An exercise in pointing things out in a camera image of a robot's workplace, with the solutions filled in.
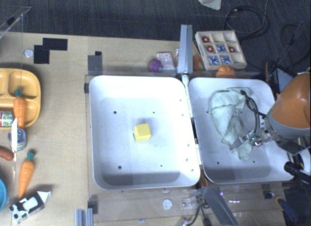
toy can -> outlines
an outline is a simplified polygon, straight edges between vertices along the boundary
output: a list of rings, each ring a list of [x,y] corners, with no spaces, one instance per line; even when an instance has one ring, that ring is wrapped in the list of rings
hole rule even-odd
[[[10,147],[12,148],[12,136],[11,131],[8,133],[8,139],[10,141]],[[18,128],[17,129],[17,151],[23,150],[26,147],[26,132],[25,130]]]
[[[10,127],[13,122],[13,113],[11,111],[0,111],[0,127]]]

yellow cube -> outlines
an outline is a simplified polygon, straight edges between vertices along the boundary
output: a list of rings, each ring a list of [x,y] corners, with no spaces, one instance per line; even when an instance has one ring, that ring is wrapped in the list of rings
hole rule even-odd
[[[134,127],[134,138],[136,142],[149,140],[151,132],[148,123],[137,124]]]

black cable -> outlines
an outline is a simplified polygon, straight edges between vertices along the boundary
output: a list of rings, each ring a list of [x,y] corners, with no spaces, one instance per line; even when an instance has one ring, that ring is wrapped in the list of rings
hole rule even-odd
[[[294,45],[294,43],[296,42],[296,30],[300,27],[301,23],[299,25],[295,25],[295,24],[286,24],[284,25],[282,28],[281,28],[281,32],[280,32],[280,38],[281,38],[281,42],[283,44],[283,47],[291,47]],[[291,39],[288,41],[288,43],[285,43],[285,40],[284,40],[284,34],[285,34],[285,30],[290,28],[290,27],[293,27],[295,29]],[[305,28],[302,29],[302,31],[299,33],[301,34],[302,32],[304,32],[305,34],[306,33],[306,30]],[[303,61],[309,54],[310,54],[310,42],[307,43],[308,45],[308,50],[306,51],[306,53],[300,57],[298,60],[296,60],[294,63],[293,63],[293,58],[290,54],[290,51],[286,51],[286,54],[288,55],[289,59],[290,59],[290,67],[291,69],[293,69],[294,66],[296,66],[297,64],[299,64],[301,61]]]
[[[252,32],[242,32],[242,31],[238,31],[238,30],[233,29],[230,26],[229,21],[230,21],[232,15],[234,15],[235,13],[241,12],[241,11],[249,11],[249,12],[252,12],[253,14],[255,14],[258,17],[261,26],[258,29],[254,30]],[[265,35],[268,32],[269,28],[270,28],[270,21],[266,17],[264,12],[258,10],[255,7],[252,7],[252,6],[237,6],[237,7],[233,8],[231,11],[229,11],[229,13],[226,14],[226,16],[225,16],[225,23],[224,23],[224,31],[227,30],[227,26],[230,29],[234,30],[236,33],[247,34],[246,36],[237,36],[240,44],[242,44],[243,41],[246,40],[246,39],[251,39],[251,38],[255,38],[255,37],[259,37],[259,36]],[[256,65],[254,65],[254,64],[252,64],[252,63],[250,63],[248,61],[247,61],[247,63],[249,65],[259,69],[260,71],[265,72],[265,69],[263,69],[263,68],[261,68],[259,66],[256,66]]]
[[[240,7],[234,8],[234,9],[231,10],[229,13],[227,13],[227,15],[225,16],[225,25],[224,25],[224,28],[225,28],[226,26],[228,26],[228,27],[230,27],[230,29],[234,30],[234,31],[237,32],[237,33],[248,34],[247,38],[259,36],[259,35],[256,35],[256,36],[255,36],[255,34],[258,33],[258,32],[263,28],[264,23],[265,23],[265,20],[267,20],[266,14],[267,14],[268,2],[269,2],[269,0],[266,0],[266,4],[265,4],[265,7],[264,7],[264,12],[263,12],[262,19],[261,19],[261,15],[260,15],[259,12],[258,12],[259,10],[256,9],[256,8],[254,8],[254,7],[251,7],[251,6],[240,6]],[[251,12],[255,13],[255,14],[259,17],[261,23],[260,23],[260,26],[259,26],[256,30],[253,30],[253,31],[250,31],[250,32],[241,32],[241,31],[237,31],[237,30],[233,29],[233,28],[229,25],[229,23],[228,23],[228,16],[229,16],[230,14],[232,14],[232,13],[235,13],[235,12],[238,12],[238,11],[243,11],[243,10],[251,11]]]
[[[198,208],[196,209],[196,213],[195,213],[195,216],[194,216],[193,221],[192,221],[191,223],[188,223],[186,226],[191,226],[191,225],[194,224],[194,222],[196,221],[196,219],[197,219],[197,217],[198,217],[198,215],[199,215],[199,211],[200,211],[200,210],[202,210],[202,214],[203,214],[204,218],[206,219],[206,216],[205,216],[205,214],[204,214],[204,212],[203,212],[203,209],[207,209],[207,208],[209,208],[209,205],[208,205],[207,202],[203,202],[202,204],[200,204],[200,205],[198,206]]]

orange carrot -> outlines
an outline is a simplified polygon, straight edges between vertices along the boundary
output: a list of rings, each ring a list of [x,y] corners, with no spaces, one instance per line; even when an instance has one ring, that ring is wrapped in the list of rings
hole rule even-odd
[[[26,116],[26,100],[21,97],[20,89],[14,90],[16,98],[13,103],[14,117],[17,118],[17,127],[24,128]]]
[[[34,172],[34,163],[32,159],[34,158],[35,154],[28,152],[27,153],[27,160],[22,163],[19,173],[19,183],[18,183],[18,198],[22,198],[27,188],[27,185],[30,181],[30,178]]]

dark carpet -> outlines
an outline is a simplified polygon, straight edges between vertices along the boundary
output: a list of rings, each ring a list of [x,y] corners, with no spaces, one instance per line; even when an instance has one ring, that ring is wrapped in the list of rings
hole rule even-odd
[[[265,3],[222,0],[221,9],[215,11],[198,0],[0,0],[0,17],[17,6],[31,6],[24,19],[25,32],[179,40],[181,24],[191,24],[193,35],[223,30],[225,16],[233,8],[251,6],[263,12]],[[262,70],[267,61],[278,59],[294,71],[309,67],[310,11],[311,0],[269,0],[266,32],[254,38],[237,34],[247,70]],[[232,15],[230,25],[249,32],[260,26],[260,18],[242,11]]]

